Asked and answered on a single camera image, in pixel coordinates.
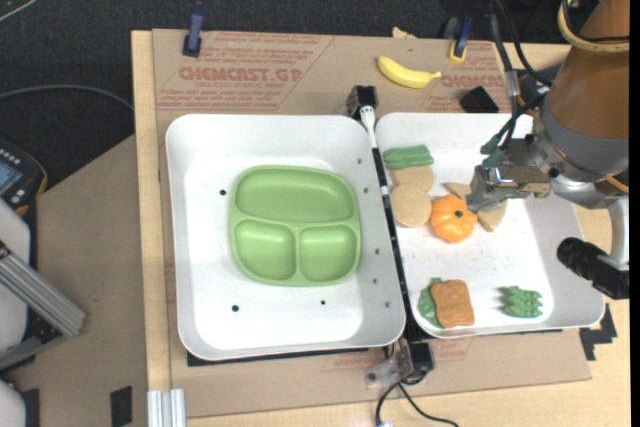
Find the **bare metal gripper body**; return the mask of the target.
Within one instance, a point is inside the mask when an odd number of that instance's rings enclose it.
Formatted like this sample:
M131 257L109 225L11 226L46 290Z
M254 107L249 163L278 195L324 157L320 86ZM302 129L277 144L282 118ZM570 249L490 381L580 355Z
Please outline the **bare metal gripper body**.
M555 194L588 209L606 208L628 197L610 180L582 183L562 176L556 168L540 168L531 156L532 148L527 139L512 140L492 169L492 210L500 209L507 200L529 196Z

